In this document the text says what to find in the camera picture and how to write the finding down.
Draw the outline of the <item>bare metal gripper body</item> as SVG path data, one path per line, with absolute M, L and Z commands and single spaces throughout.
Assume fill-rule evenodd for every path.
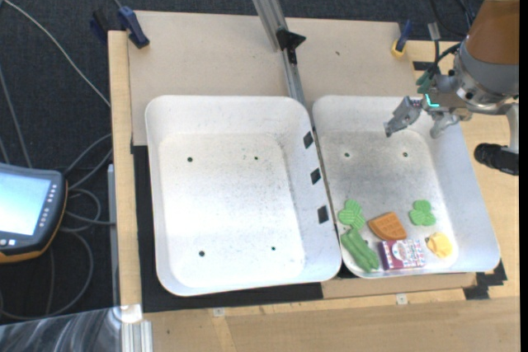
M 516 81 L 497 74 L 483 81 L 465 72 L 425 73 L 421 76 L 425 110 L 466 116 L 472 113 L 503 115 L 516 96 Z

